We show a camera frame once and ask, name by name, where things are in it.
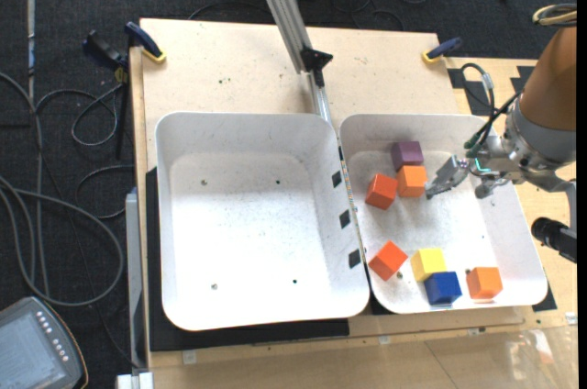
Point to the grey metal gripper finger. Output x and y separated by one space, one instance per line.
490 184
449 174

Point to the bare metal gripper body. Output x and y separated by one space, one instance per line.
527 169

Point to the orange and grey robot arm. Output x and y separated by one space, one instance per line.
550 80

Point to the orange cube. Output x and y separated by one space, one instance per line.
484 282
412 181

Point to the purple cube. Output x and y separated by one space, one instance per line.
407 154

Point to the white plastic tray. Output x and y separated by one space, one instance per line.
247 217
449 226

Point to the red-orange cube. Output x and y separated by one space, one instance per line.
381 192
388 260

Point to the yellow cube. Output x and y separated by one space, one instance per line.
428 263

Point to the blue cube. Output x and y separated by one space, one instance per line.
442 287

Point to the pale wood board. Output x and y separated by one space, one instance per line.
238 70

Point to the black cylinder on white bracket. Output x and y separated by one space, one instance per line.
552 233

